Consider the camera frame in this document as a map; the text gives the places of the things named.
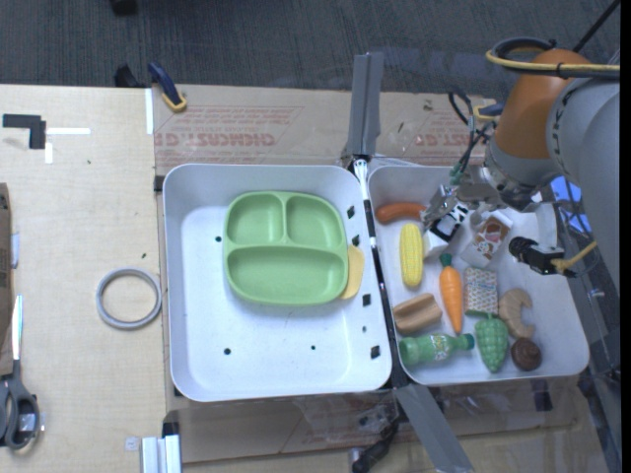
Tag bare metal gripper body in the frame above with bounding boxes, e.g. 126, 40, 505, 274
456, 164, 536, 214

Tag black and white milk carton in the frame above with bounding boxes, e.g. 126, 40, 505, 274
422, 203, 470, 261

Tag orange sausage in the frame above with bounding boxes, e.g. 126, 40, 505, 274
375, 201, 428, 226

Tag white carton with picture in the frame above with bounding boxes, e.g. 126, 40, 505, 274
459, 212, 515, 270

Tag yellow corn cob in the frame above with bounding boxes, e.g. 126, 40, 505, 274
398, 222, 426, 289

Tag orange carrot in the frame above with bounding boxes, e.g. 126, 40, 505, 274
438, 252, 465, 336

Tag patterned white packet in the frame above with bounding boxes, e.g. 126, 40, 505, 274
462, 266, 500, 316

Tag flat yellow slice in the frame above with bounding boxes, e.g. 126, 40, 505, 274
338, 243, 367, 302

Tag brown hot dog bun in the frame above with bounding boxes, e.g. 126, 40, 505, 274
391, 293, 444, 336

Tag beige croissant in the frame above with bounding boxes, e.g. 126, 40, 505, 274
498, 288, 537, 341

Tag white plastic tray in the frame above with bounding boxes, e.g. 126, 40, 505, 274
161, 163, 394, 404
367, 165, 592, 388

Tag green plastic bottle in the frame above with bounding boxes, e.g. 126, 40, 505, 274
397, 332, 476, 369

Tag green grapes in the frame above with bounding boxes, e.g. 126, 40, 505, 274
473, 312, 511, 374

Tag brown cardboard board red print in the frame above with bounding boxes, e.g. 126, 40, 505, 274
151, 84, 608, 465

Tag brown chocolate swirl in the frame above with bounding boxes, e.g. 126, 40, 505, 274
509, 337, 544, 372

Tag green divided plate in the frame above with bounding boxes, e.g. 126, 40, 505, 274
222, 190, 351, 307

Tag white tape roll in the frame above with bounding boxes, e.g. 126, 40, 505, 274
95, 266, 164, 331

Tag grey handled scissors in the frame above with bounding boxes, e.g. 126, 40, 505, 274
0, 293, 42, 452

